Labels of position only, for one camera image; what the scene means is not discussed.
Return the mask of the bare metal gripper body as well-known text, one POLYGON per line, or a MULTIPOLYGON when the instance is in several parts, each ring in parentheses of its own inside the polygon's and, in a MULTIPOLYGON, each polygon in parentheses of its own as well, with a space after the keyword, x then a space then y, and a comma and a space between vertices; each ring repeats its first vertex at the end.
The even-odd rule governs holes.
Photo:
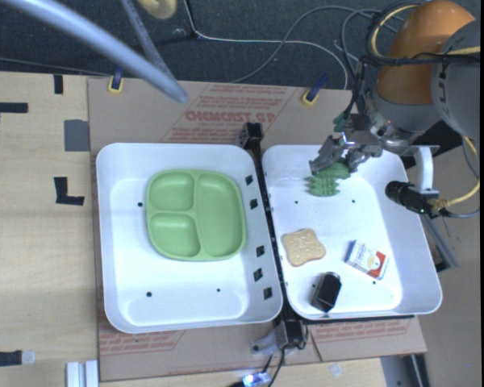
POLYGON ((408 133, 378 116, 351 114, 343 130, 344 142, 350 150, 370 156, 380 156, 383 151, 397 155, 408 149, 408 133))

